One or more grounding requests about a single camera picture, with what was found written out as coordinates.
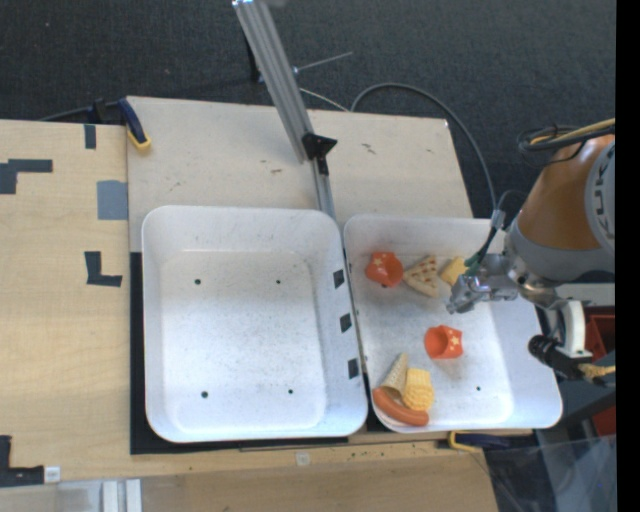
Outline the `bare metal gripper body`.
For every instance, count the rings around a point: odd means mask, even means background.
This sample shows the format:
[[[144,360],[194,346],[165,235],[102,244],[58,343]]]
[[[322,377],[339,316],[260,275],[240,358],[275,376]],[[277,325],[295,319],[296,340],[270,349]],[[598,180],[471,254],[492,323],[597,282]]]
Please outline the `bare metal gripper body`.
[[[476,253],[468,259],[468,275],[478,276],[486,285],[486,293],[476,295],[476,303],[511,301],[520,296],[537,307],[564,305],[556,290],[559,283],[534,273],[520,256]]]

